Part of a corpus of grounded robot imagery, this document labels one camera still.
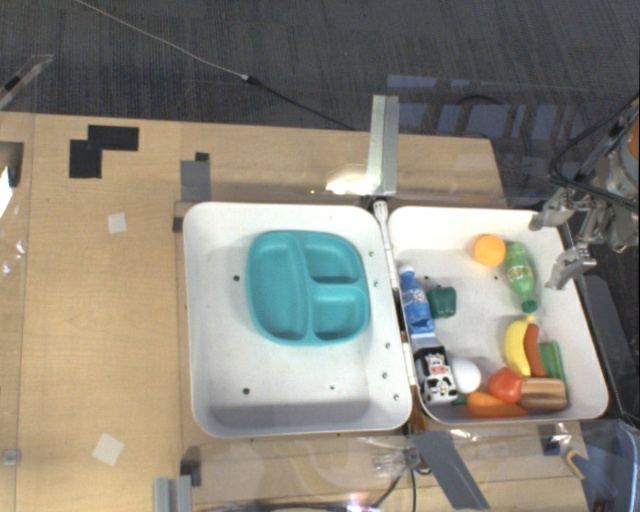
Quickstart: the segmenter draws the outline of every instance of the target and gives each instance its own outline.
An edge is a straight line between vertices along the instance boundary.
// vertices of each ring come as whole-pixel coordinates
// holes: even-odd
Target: yellow banana
[[[533,315],[511,322],[504,335],[504,355],[507,366],[523,377],[531,376],[531,368],[524,351],[524,335],[527,326],[533,322]]]

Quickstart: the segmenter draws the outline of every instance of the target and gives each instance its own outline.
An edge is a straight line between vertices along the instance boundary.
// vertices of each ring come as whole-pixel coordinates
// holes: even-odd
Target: gray carpet floor
[[[488,137],[516,206],[546,197],[549,158],[638,88],[637,0],[86,1],[355,129],[383,93],[403,133]],[[33,54],[55,60],[10,109],[339,128],[73,0],[0,0],[0,80]],[[638,252],[598,255],[637,342]]]

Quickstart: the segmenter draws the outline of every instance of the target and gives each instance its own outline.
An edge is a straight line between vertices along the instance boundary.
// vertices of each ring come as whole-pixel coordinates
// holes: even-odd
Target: black cable
[[[509,106],[504,101],[500,101],[498,98],[494,98],[493,96],[489,96],[488,94],[465,94],[464,96],[461,96],[456,100],[456,102],[454,103],[454,106],[459,107],[463,103],[466,103],[467,101],[471,101],[471,100],[483,100],[489,103],[493,103],[494,105]],[[511,118],[511,122],[515,124],[516,116],[513,112],[511,112],[511,108],[509,108],[508,114],[509,114],[509,117]],[[532,156],[533,151],[531,149],[531,143],[529,139],[525,137],[524,132],[522,131],[522,123],[520,123],[520,126],[518,126],[518,135],[520,137],[520,140],[522,141],[522,145],[524,146],[524,152],[525,152],[524,156]]]
[[[412,493],[412,506],[411,512],[416,512],[418,505],[418,489],[416,488],[416,476],[413,474],[413,469],[409,470],[411,476],[411,493]]]
[[[278,510],[291,510],[294,508],[306,508],[310,510],[324,510],[326,512],[342,512],[346,511],[347,507],[345,505],[331,505],[329,503],[283,503],[282,505],[271,505],[268,508],[265,507],[265,511],[268,512],[277,512]]]
[[[621,206],[622,208],[626,208],[627,210],[630,210],[632,212],[637,212],[638,211],[638,205],[635,204],[633,201],[630,201],[628,199],[620,197],[620,196],[618,196],[616,194],[613,194],[611,192],[608,192],[606,190],[598,189],[598,188],[593,187],[591,185],[588,185],[586,183],[582,183],[582,182],[576,181],[573,178],[567,178],[564,174],[562,174],[562,171],[560,170],[560,167],[559,167],[559,163],[562,160],[562,158],[572,148],[577,146],[580,142],[582,142],[584,139],[586,139],[587,137],[589,137],[593,133],[595,133],[598,130],[601,130],[605,126],[609,125],[614,119],[616,119],[618,116],[620,116],[620,114],[622,114],[629,107],[629,105],[638,97],[639,94],[640,94],[640,92],[636,92],[631,98],[626,100],[622,104],[622,106],[620,106],[612,115],[610,115],[606,119],[603,119],[599,123],[596,123],[596,124],[586,128],[585,130],[583,130],[581,133],[579,133],[578,135],[576,135],[572,139],[569,139],[569,141],[567,141],[567,143],[562,147],[562,149],[560,149],[560,151],[558,151],[556,156],[554,156],[551,159],[551,161],[549,162],[549,174],[550,174],[549,181],[551,183],[553,183],[554,185],[559,185],[559,186],[563,186],[563,187],[566,187],[566,188],[572,188],[574,190],[579,190],[579,191],[584,192],[586,194],[589,194],[589,195],[591,195],[593,197],[598,197],[598,198],[603,199],[603,200],[605,200],[607,202],[610,202],[610,203],[616,204],[618,206]]]
[[[338,126],[341,126],[342,128],[345,128],[347,130],[351,130],[351,131],[355,131],[355,128],[353,126],[349,126],[348,124],[343,123],[342,121],[338,121],[337,119],[334,119],[333,117],[330,117],[326,114],[323,114],[322,112],[311,108],[307,105],[304,105],[296,100],[293,100],[287,96],[285,96],[284,94],[276,91],[275,89],[269,87],[268,85],[263,84],[260,80],[258,80],[256,77],[254,76],[246,76],[246,78],[243,77],[243,80],[245,82],[247,82],[249,85],[257,85],[258,87],[264,89],[265,91],[267,91],[270,94],[273,94],[276,98],[280,98],[283,101],[286,101],[287,103],[301,108],[302,110],[306,110],[307,112],[311,112],[312,114],[315,114],[318,117],[321,117],[322,119],[325,119],[333,124],[337,124]]]
[[[402,473],[400,476],[398,476],[398,478],[396,478],[391,485],[389,486],[389,488],[384,492],[384,494],[382,496],[380,496],[376,501],[373,502],[373,505],[371,505],[373,508],[378,508],[380,505],[382,505],[382,503],[384,502],[384,500],[386,500],[389,495],[396,490],[396,487],[398,486],[398,482],[402,479],[402,475],[404,473]]]
[[[307,105],[303,105],[302,103],[291,99],[287,96],[285,96],[284,94],[276,91],[275,89],[272,89],[271,87],[269,87],[268,85],[263,84],[260,80],[258,80],[255,77],[252,77],[246,73],[241,73],[239,71],[236,71],[234,69],[231,68],[227,68],[225,66],[221,66],[220,64],[216,64],[215,62],[211,62],[210,60],[206,60],[203,59],[202,57],[190,52],[189,50],[186,50],[184,48],[182,48],[181,46],[178,46],[175,43],[172,43],[171,41],[168,41],[160,36],[157,36],[155,34],[152,34],[151,32],[147,32],[146,30],[141,29],[140,27],[137,27],[136,25],[133,25],[121,18],[118,18],[117,16],[114,16],[113,14],[108,13],[107,11],[104,11],[102,9],[100,9],[99,7],[96,7],[95,5],[85,2],[84,0],[72,0],[74,2],[76,2],[77,4],[80,4],[84,7],[87,7],[88,9],[91,9],[92,11],[97,12],[98,14],[100,14],[101,16],[105,16],[107,18],[109,18],[112,21],[115,21],[116,23],[119,23],[120,25],[127,27],[135,32],[138,32],[142,35],[144,35],[145,37],[148,37],[150,39],[153,39],[155,41],[158,41],[159,43],[164,44],[165,46],[168,46],[169,48],[172,48],[180,53],[182,53],[183,55],[186,55],[187,57],[190,57],[192,59],[194,59],[197,62],[200,62],[206,66],[212,67],[214,69],[217,69],[218,71],[221,71],[222,73],[226,73],[228,75],[232,75],[235,76],[237,78],[240,78],[241,80],[243,80],[245,83],[248,83],[250,85],[257,85],[259,87],[261,87],[262,89],[264,89],[265,91],[269,92],[270,94],[273,94],[274,96],[276,96],[277,98],[280,98],[283,101],[286,101],[287,103],[290,103],[291,105],[294,105],[295,107],[301,108],[302,110],[306,110],[307,112],[310,112],[316,116],[319,116],[331,123],[337,124],[338,126],[341,126],[347,130],[355,130],[355,128],[353,128],[352,126],[349,126],[348,124],[345,124],[341,121],[338,121],[337,119],[334,119],[333,117],[330,117],[326,114],[323,114],[322,112],[308,107]]]

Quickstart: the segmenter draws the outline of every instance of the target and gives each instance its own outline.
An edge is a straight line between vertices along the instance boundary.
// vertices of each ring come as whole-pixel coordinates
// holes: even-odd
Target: white egg
[[[474,362],[453,357],[449,362],[449,366],[460,393],[468,395],[480,387],[482,375]]]

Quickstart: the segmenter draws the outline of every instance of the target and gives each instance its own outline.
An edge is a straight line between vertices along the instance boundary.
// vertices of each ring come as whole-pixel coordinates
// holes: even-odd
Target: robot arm
[[[638,100],[626,106],[617,124],[582,164],[581,182],[556,178],[559,188],[529,229],[557,227],[575,213],[585,213],[573,247],[557,259],[545,285],[561,290],[570,279],[595,267],[590,244],[608,243],[617,252],[638,245]]]

